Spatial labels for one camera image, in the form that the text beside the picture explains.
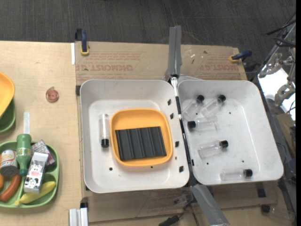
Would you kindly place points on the orange plate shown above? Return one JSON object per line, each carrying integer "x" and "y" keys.
{"x": 141, "y": 118}
{"x": 5, "y": 91}

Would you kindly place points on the pink and white packet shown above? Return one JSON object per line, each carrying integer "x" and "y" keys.
{"x": 42, "y": 147}

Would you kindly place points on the green bottle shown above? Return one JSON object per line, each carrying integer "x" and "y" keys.
{"x": 23, "y": 149}

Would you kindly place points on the brown cardboard board red print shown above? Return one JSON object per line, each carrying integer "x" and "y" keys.
{"x": 150, "y": 62}

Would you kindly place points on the orange-brown sausage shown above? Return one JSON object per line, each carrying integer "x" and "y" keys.
{"x": 11, "y": 188}

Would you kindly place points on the brown round biscuit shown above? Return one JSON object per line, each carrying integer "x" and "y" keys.
{"x": 52, "y": 94}

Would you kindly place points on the white plastic tray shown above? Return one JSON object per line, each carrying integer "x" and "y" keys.
{"x": 249, "y": 126}
{"x": 131, "y": 93}

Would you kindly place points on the clear plastic bottle black cap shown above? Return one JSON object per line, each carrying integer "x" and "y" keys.
{"x": 204, "y": 123}
{"x": 235, "y": 174}
{"x": 278, "y": 212}
{"x": 212, "y": 106}
{"x": 104, "y": 128}
{"x": 191, "y": 107}
{"x": 210, "y": 149}

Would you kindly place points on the orange carrot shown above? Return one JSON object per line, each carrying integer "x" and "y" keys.
{"x": 1, "y": 181}

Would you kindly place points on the yellow banana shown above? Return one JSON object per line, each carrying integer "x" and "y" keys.
{"x": 40, "y": 192}

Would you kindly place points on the small orange and white can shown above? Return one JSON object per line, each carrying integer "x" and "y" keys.
{"x": 9, "y": 161}

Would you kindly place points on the white carton with cow print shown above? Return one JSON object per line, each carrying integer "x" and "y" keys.
{"x": 35, "y": 173}

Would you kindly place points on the green divided plate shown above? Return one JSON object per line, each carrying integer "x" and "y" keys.
{"x": 52, "y": 171}

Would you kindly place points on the black ribbed rack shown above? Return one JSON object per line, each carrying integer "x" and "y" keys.
{"x": 141, "y": 143}

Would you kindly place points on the thin black and white rod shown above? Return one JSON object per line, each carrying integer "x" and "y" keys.
{"x": 179, "y": 107}

